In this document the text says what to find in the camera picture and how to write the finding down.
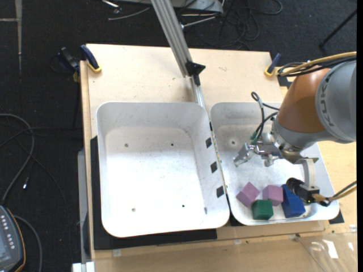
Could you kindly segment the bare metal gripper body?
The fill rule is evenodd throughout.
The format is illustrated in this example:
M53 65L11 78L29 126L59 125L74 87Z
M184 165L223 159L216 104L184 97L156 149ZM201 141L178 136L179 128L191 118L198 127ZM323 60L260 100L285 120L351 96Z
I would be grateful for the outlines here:
M285 159L292 164L301 164L305 158L300 154L302 149L291 145L279 135L263 133L257 140L254 153L264 160L263 156L272 153L279 153L279 159Z

